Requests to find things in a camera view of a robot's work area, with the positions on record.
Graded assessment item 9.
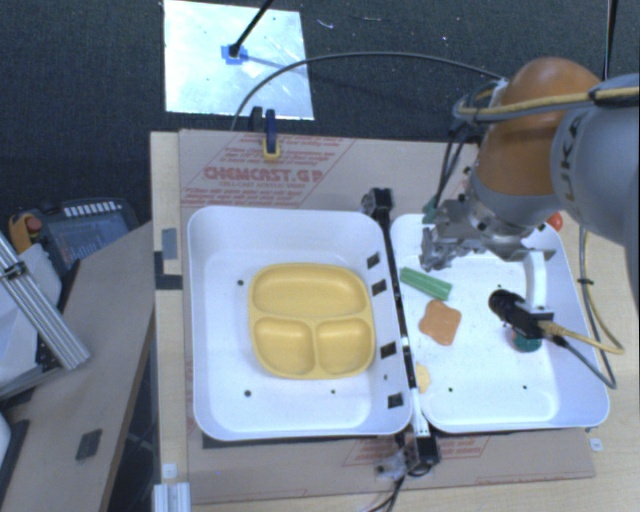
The green celery stick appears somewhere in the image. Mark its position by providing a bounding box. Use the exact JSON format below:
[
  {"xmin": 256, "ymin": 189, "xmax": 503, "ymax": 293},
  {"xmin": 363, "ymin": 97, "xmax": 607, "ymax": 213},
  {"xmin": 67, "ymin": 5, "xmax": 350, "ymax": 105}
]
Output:
[{"xmin": 399, "ymin": 266, "xmax": 454, "ymax": 302}]

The orange biscuit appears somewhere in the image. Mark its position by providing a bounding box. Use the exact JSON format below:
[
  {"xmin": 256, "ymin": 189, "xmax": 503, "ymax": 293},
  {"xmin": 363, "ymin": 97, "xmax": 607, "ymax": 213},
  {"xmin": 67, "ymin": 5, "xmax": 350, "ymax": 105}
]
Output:
[{"xmin": 418, "ymin": 299, "xmax": 463, "ymax": 347}]

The yellow divided plate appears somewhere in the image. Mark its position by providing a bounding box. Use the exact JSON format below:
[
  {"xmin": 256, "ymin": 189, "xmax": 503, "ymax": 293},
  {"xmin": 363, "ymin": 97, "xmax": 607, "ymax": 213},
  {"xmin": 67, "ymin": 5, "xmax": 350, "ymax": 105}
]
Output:
[{"xmin": 247, "ymin": 262, "xmax": 378, "ymax": 380}]

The brown cardboard board red print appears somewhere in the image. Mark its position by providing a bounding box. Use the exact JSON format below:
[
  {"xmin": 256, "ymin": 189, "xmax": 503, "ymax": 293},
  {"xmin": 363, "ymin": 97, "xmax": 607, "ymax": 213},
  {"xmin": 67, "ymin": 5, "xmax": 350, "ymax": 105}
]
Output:
[{"xmin": 177, "ymin": 128, "xmax": 597, "ymax": 506}]

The teal round object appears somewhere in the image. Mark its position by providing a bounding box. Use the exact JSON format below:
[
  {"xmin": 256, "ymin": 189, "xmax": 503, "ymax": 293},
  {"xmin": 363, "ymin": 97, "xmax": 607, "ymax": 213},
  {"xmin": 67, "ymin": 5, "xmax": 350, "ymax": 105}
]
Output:
[{"xmin": 509, "ymin": 331, "xmax": 543, "ymax": 354}]

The white plastic tray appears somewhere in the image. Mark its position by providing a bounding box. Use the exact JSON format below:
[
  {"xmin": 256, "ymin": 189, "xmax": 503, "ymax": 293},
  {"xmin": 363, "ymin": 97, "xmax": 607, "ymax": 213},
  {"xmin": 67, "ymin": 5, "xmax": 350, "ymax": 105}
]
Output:
[
  {"xmin": 186, "ymin": 205, "xmax": 415, "ymax": 443},
  {"xmin": 389, "ymin": 213, "xmax": 612, "ymax": 435}
]

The thin black and white rod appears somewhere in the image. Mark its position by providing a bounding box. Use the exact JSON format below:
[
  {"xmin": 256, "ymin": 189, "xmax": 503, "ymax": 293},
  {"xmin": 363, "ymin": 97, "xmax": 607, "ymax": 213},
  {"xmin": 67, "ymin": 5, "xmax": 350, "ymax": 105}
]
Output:
[{"xmin": 377, "ymin": 212, "xmax": 430, "ymax": 437}]

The black block with thin wires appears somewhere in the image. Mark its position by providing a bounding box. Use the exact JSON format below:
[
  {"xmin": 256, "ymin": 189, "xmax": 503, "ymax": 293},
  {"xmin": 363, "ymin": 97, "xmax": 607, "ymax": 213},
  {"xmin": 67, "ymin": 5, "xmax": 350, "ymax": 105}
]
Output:
[
  {"xmin": 361, "ymin": 187, "xmax": 394, "ymax": 217},
  {"xmin": 402, "ymin": 433, "xmax": 442, "ymax": 477}
]

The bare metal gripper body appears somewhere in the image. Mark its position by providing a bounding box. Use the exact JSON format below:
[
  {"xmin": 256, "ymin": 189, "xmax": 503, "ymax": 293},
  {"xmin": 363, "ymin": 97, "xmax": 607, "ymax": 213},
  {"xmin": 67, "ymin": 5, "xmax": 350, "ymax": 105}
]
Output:
[{"xmin": 432, "ymin": 197, "xmax": 532, "ymax": 262}]

